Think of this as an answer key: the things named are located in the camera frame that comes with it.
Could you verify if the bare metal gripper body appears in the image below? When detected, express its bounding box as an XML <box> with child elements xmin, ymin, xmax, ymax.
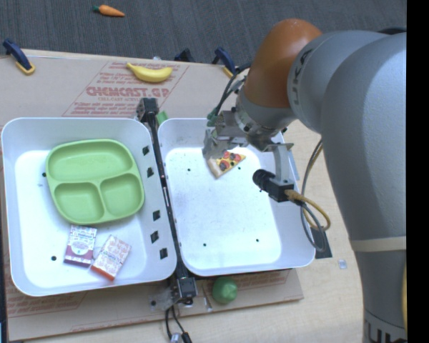
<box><xmin>213</xmin><ymin>109</ymin><xmax>287</xmax><ymax>152</ymax></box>

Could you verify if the pizza slice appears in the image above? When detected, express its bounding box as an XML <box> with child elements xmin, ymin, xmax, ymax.
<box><xmin>207</xmin><ymin>149</ymin><xmax>247</xmax><ymax>180</ymax></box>

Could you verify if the thin black and white rod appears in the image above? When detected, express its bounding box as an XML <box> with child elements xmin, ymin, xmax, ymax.
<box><xmin>146</xmin><ymin>109</ymin><xmax>190</xmax><ymax>282</ymax></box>

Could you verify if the white plastic tray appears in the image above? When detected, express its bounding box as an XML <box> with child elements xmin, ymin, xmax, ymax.
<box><xmin>0</xmin><ymin>116</ymin><xmax>178</xmax><ymax>297</ymax></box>
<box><xmin>157</xmin><ymin>117</ymin><xmax>317</xmax><ymax>278</ymax></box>

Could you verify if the yellow banana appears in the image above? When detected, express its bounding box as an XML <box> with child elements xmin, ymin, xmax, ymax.
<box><xmin>125</xmin><ymin>61</ymin><xmax>174</xmax><ymax>84</ymax></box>

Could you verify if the green divided plate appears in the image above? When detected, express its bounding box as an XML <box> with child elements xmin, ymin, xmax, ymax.
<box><xmin>44</xmin><ymin>138</ymin><xmax>146</xmax><ymax>226</ymax></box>

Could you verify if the brown cardboard board red print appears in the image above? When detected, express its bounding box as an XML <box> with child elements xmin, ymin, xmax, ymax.
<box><xmin>0</xmin><ymin>48</ymin><xmax>305</xmax><ymax>342</ymax></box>

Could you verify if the green round toy fruit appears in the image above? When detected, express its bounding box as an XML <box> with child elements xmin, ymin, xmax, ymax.
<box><xmin>211</xmin><ymin>276</ymin><xmax>240</xmax><ymax>305</ymax></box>

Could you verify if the orange and white carton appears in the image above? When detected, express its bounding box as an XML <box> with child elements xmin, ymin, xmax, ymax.
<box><xmin>89</xmin><ymin>234</ymin><xmax>133</xmax><ymax>282</ymax></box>

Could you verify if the maroon and white carton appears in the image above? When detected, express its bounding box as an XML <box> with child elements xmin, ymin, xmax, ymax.
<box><xmin>63</xmin><ymin>224</ymin><xmax>98</xmax><ymax>267</ymax></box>

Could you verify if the orange carrot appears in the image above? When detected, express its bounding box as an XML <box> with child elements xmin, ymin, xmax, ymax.
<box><xmin>92</xmin><ymin>4</ymin><xmax>126</xmax><ymax>18</ymax></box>

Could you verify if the black cylinder on white bracket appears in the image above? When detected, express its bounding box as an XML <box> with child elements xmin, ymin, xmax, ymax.
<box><xmin>252</xmin><ymin>142</ymin><xmax>296</xmax><ymax>204</ymax></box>

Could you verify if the black block with thin wires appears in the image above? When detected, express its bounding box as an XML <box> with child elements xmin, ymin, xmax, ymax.
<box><xmin>135</xmin><ymin>97</ymin><xmax>160</xmax><ymax>121</ymax></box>
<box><xmin>174</xmin><ymin>276</ymin><xmax>199</xmax><ymax>299</ymax></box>

